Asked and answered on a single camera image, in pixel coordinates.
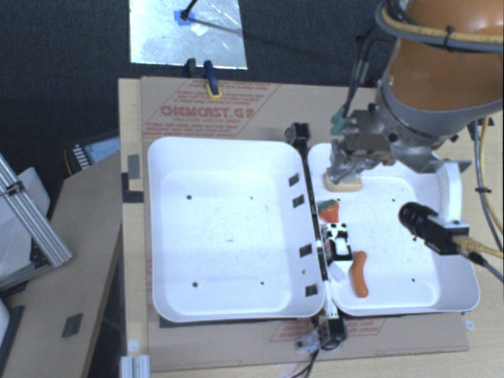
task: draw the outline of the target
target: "metal plate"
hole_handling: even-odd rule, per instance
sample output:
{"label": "metal plate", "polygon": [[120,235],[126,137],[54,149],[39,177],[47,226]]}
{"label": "metal plate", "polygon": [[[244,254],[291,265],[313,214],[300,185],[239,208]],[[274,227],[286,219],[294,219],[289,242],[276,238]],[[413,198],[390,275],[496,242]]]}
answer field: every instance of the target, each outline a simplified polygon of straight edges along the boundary
{"label": "metal plate", "polygon": [[238,0],[199,0],[189,21],[176,19],[191,0],[130,0],[133,63],[198,66],[211,60],[221,69],[246,69]]}

